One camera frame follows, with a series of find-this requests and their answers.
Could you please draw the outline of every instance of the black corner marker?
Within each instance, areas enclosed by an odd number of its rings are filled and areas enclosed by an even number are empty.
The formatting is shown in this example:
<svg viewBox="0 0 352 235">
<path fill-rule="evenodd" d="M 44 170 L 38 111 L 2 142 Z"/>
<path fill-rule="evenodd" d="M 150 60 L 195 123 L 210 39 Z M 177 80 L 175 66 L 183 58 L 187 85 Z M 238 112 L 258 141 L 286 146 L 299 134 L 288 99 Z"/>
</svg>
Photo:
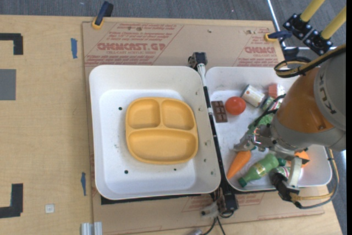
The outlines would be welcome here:
<svg viewBox="0 0 352 235">
<path fill-rule="evenodd" d="M 23 36 L 21 34 L 2 34 L 0 40 L 13 41 L 13 55 L 23 55 Z"/>
<path fill-rule="evenodd" d="M 10 206 L 0 207 L 0 218 L 21 216 L 23 212 L 23 184 L 12 184 Z"/>
</svg>

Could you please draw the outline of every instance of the gray square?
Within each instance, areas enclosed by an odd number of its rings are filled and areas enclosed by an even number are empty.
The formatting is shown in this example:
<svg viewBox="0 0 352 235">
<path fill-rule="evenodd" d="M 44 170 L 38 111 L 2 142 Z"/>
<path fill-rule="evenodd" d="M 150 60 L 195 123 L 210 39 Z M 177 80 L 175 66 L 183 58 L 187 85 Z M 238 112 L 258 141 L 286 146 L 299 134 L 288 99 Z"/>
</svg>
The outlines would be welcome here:
<svg viewBox="0 0 352 235">
<path fill-rule="evenodd" d="M 0 100 L 16 100 L 15 69 L 0 69 Z"/>
</svg>

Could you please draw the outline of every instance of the green bottle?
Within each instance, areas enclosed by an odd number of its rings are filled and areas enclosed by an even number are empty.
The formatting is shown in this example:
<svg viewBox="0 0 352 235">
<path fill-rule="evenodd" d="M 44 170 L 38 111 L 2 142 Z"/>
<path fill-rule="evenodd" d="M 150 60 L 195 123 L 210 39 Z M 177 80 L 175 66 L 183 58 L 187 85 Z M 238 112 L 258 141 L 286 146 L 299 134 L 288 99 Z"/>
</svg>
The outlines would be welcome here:
<svg viewBox="0 0 352 235">
<path fill-rule="evenodd" d="M 263 176 L 267 175 L 270 170 L 279 166 L 279 161 L 277 158 L 269 153 L 265 156 L 264 159 L 256 162 L 252 165 L 247 174 L 244 177 L 238 179 L 238 182 L 241 184 L 242 187 L 245 187 L 248 181 L 257 180 L 262 178 Z"/>
</svg>

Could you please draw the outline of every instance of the green bottle cap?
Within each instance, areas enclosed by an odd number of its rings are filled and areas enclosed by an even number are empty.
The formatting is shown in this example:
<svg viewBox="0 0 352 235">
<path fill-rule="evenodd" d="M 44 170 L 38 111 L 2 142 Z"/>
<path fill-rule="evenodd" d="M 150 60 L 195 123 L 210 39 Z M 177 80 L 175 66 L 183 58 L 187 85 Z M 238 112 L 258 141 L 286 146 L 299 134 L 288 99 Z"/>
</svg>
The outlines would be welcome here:
<svg viewBox="0 0 352 235">
<path fill-rule="evenodd" d="M 278 162 L 279 162 L 279 166 L 283 167 L 286 165 L 286 160 L 283 158 L 277 158 Z"/>
<path fill-rule="evenodd" d="M 242 187 L 245 187 L 247 185 L 246 180 L 243 179 L 243 177 L 238 179 L 239 184 L 241 184 Z"/>
</svg>

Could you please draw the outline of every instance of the white square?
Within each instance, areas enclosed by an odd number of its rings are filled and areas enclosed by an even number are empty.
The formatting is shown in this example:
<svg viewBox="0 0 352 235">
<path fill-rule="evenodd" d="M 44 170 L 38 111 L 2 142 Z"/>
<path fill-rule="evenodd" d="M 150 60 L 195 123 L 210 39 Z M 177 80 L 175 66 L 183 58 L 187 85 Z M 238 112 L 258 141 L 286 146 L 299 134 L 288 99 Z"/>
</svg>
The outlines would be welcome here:
<svg viewBox="0 0 352 235">
<path fill-rule="evenodd" d="M 54 204 L 45 205 L 45 213 L 46 214 L 51 214 L 53 212 L 55 212 L 55 205 Z"/>
</svg>

